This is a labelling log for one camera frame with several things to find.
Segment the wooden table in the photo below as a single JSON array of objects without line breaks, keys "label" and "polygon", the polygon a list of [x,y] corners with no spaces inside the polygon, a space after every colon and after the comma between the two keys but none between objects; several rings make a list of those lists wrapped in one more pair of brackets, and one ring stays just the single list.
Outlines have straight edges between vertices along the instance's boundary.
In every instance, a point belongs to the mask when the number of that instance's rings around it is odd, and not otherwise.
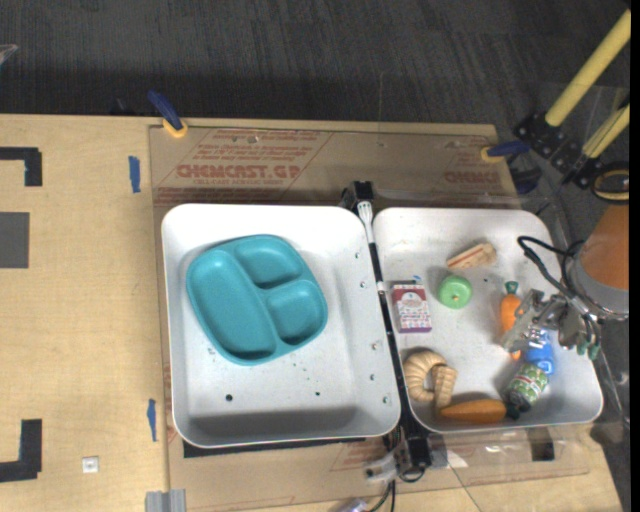
[{"label": "wooden table", "polygon": [[[30,215],[28,269],[0,269],[0,461],[18,458],[22,420],[43,425],[42,471],[37,479],[0,483],[2,511],[144,510],[148,491],[170,488],[149,177],[148,128],[157,124],[153,118],[0,116],[0,146],[37,147],[43,155],[41,187],[25,186],[22,162],[0,161],[0,212]],[[312,126],[372,130],[367,123]],[[136,194],[129,156],[142,169]],[[150,399],[157,408],[155,442]],[[588,474],[477,486],[470,494],[402,494],[397,510],[471,510],[472,498],[482,510],[619,510],[602,450],[586,435],[584,441]],[[84,473],[83,458],[93,456],[99,471]]]}]

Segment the yellow rod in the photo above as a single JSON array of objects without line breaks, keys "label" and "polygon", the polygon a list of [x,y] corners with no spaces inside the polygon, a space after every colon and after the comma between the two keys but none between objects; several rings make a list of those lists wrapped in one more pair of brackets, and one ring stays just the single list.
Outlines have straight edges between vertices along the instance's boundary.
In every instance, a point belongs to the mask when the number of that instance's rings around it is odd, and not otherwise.
[{"label": "yellow rod", "polygon": [[545,120],[550,126],[560,126],[564,122],[629,39],[631,10],[627,9],[547,112]]},{"label": "yellow rod", "polygon": [[631,118],[631,103],[626,107],[616,110],[602,123],[602,126],[582,146],[582,153],[589,158],[598,158],[609,147],[622,130],[629,126]]}]

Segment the green soda can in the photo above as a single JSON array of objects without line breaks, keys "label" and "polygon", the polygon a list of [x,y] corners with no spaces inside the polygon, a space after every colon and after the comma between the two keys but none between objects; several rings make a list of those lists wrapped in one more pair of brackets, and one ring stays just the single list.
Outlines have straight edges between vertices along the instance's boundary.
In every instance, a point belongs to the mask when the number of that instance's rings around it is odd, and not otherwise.
[{"label": "green soda can", "polygon": [[549,377],[535,364],[523,365],[504,392],[505,400],[528,411],[547,387]]}]

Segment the white plastic tray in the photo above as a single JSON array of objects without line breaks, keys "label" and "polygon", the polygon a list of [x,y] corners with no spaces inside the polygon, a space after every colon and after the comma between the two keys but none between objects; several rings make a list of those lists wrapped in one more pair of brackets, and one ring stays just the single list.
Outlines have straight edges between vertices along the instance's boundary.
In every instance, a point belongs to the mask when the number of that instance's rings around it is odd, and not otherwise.
[{"label": "white plastic tray", "polygon": [[[287,240],[329,308],[308,345],[257,366],[217,354],[193,312],[186,270],[208,248],[239,237]],[[365,232],[335,207],[182,205],[162,223],[173,417],[189,443],[253,443],[380,436],[400,416]]]},{"label": "white plastic tray", "polygon": [[[429,348],[458,370],[456,401],[499,398],[517,370],[499,345],[499,306],[504,282],[520,283],[520,293],[535,288],[548,298],[555,289],[524,257],[516,239],[529,235],[551,243],[546,226],[536,216],[519,210],[390,208],[374,220],[374,233],[385,282],[422,278],[428,294],[433,330],[427,334],[400,334],[396,339],[402,359]],[[495,265],[456,271],[471,282],[473,297],[463,309],[453,310],[437,300],[440,281],[449,274],[446,260],[474,243],[491,242],[498,254]],[[540,249],[554,276],[560,276],[556,257]],[[539,401],[516,422],[499,425],[452,424],[439,419],[431,404],[411,402],[416,418],[437,432],[477,431],[593,421],[602,410],[602,391],[587,357],[575,350],[554,347],[556,373]]]}]

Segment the gray square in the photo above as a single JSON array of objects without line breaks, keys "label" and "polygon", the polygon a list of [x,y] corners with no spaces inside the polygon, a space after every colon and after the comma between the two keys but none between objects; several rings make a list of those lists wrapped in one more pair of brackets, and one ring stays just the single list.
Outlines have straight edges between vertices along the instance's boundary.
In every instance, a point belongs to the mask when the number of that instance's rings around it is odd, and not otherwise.
[{"label": "gray square", "polygon": [[0,212],[0,268],[29,268],[29,214]]}]

